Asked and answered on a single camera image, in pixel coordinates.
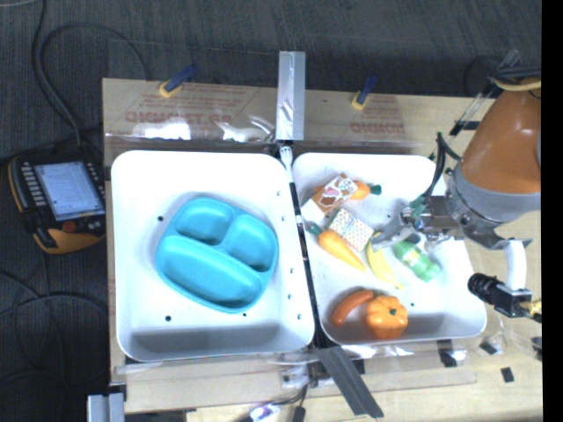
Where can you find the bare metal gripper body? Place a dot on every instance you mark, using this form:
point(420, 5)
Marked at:
point(444, 218)

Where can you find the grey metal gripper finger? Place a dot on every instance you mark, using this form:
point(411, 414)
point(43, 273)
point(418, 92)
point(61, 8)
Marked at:
point(418, 237)
point(391, 231)

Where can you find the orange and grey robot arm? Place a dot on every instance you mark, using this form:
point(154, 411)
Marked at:
point(501, 147)

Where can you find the green plastic bottle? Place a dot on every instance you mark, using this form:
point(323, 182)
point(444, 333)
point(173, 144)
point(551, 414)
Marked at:
point(418, 262)

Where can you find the yellow banana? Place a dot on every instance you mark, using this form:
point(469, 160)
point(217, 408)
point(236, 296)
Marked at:
point(382, 268)

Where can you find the checkered orange and white packet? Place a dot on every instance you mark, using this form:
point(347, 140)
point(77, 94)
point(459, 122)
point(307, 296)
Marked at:
point(352, 230)

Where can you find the small orange carrot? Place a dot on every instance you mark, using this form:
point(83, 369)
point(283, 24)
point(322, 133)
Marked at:
point(361, 190)

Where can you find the large orange carrot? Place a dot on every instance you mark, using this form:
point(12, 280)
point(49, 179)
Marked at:
point(338, 248)

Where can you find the orange carton with food print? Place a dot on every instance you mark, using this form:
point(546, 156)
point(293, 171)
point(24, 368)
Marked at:
point(334, 194)

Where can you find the white plastic tray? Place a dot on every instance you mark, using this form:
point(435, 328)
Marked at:
point(145, 235)
point(444, 306)

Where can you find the orange-brown sausage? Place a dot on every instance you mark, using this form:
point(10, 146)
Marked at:
point(349, 306)

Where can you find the orange pumpkin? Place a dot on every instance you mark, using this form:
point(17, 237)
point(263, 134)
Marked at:
point(387, 319)

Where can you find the brown cardboard board red print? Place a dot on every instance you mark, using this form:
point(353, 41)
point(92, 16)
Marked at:
point(418, 394)

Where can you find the blue divided plate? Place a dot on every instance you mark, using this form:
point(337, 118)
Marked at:
point(206, 271)

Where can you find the black cylinder on white bracket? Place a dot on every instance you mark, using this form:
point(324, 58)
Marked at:
point(501, 295)

